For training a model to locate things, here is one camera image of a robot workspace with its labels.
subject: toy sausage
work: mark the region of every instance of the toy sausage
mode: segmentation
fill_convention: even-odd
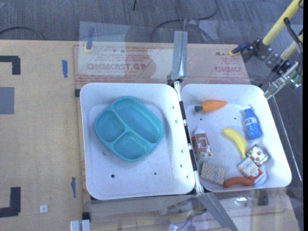
[[[254,182],[246,177],[232,177],[224,181],[223,186],[225,188],[231,187],[233,185],[244,185],[244,186],[252,186]]]

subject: toy banana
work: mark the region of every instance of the toy banana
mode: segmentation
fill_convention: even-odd
[[[238,148],[240,149],[240,152],[242,154],[242,158],[246,158],[246,150],[247,150],[247,142],[244,139],[244,137],[236,130],[232,128],[225,128],[222,130],[223,134],[234,140],[234,142],[237,144]]]

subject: plastic lid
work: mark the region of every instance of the plastic lid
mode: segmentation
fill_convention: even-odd
[[[244,110],[248,110],[248,109],[252,109],[252,107],[250,105],[244,106]]]
[[[194,107],[194,110],[195,110],[196,112],[199,112],[200,110],[202,110],[202,106],[195,106],[195,107]]]

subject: blue divided plate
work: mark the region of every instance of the blue divided plate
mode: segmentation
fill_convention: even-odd
[[[95,120],[95,132],[116,155],[135,162],[148,155],[164,136],[161,121],[132,97],[112,102]]]

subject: toy carrot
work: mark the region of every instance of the toy carrot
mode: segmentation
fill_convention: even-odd
[[[196,112],[203,110],[205,112],[217,110],[227,104],[226,101],[218,101],[218,100],[208,100],[204,101],[201,106],[195,106],[194,109]]]

